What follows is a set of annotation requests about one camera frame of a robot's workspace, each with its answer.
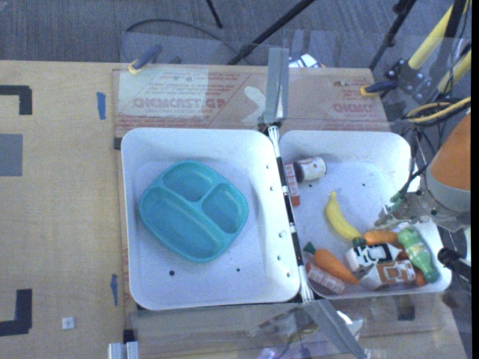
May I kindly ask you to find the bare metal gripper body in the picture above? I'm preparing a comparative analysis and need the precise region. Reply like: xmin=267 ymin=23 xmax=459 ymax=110
xmin=374 ymin=191 xmax=439 ymax=232

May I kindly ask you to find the orange carrot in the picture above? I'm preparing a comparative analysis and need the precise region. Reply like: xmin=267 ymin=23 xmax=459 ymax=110
xmin=302 ymin=242 xmax=360 ymax=286
xmin=352 ymin=230 xmax=399 ymax=248

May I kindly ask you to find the green bottle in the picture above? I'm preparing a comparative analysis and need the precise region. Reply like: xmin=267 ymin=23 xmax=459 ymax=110
xmin=397 ymin=227 xmax=441 ymax=284

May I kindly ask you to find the black and white carton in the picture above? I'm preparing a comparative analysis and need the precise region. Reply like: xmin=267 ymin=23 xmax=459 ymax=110
xmin=344 ymin=242 xmax=404 ymax=273

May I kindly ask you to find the orange and white carton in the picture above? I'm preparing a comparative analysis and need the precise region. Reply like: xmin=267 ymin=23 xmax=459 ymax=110
xmin=358 ymin=260 xmax=418 ymax=291

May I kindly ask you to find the white plastic tray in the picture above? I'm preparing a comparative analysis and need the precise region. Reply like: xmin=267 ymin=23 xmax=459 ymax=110
xmin=278 ymin=129 xmax=454 ymax=301
xmin=120 ymin=127 xmax=302 ymax=311

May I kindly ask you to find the yellow banana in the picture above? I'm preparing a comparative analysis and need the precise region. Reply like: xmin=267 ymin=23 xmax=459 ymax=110
xmin=324 ymin=190 xmax=363 ymax=242

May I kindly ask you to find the white and orange can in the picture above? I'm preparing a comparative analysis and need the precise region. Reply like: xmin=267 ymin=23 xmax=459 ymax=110
xmin=293 ymin=156 xmax=328 ymax=183

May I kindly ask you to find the red and white carton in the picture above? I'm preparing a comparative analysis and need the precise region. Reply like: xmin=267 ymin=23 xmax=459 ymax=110
xmin=283 ymin=162 xmax=302 ymax=207

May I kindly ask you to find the brown cardboard board, red print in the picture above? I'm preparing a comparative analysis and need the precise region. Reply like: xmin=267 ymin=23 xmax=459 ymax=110
xmin=112 ymin=64 xmax=462 ymax=337

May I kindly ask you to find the blue divided plate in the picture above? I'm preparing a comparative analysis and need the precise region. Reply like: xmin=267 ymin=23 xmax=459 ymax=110
xmin=138 ymin=159 xmax=250 ymax=264

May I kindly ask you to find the black cylinder on white bracket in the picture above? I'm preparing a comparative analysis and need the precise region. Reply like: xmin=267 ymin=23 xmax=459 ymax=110
xmin=436 ymin=226 xmax=472 ymax=278

